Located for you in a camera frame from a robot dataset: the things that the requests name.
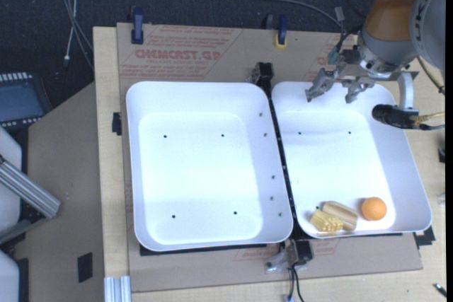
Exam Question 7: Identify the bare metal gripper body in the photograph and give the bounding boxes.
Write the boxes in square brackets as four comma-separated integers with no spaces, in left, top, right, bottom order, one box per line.
[333,48,401,87]

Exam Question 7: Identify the white plastic tray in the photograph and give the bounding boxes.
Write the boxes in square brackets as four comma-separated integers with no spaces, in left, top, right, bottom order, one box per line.
[125,81,294,252]
[270,81,433,240]

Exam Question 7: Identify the thin black rod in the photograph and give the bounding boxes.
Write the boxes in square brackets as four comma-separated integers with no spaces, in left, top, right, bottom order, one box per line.
[263,79,302,241]

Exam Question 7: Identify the orange ball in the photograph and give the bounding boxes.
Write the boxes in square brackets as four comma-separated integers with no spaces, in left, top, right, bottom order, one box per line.
[360,196,388,222]

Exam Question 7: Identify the tan bread loaf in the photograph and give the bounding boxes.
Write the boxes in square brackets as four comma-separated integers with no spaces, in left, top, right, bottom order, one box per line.
[321,200,359,231]

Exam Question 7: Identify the brown cardboard board red print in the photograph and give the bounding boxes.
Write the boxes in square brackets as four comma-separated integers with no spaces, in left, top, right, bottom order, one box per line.
[115,22,424,293]

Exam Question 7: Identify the yellow corn piece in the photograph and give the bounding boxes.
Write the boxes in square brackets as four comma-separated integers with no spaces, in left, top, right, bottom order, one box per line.
[309,209,343,233]

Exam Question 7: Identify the black cylinder on white bracket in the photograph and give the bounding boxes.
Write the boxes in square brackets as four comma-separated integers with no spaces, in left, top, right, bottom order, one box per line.
[371,71,420,130]

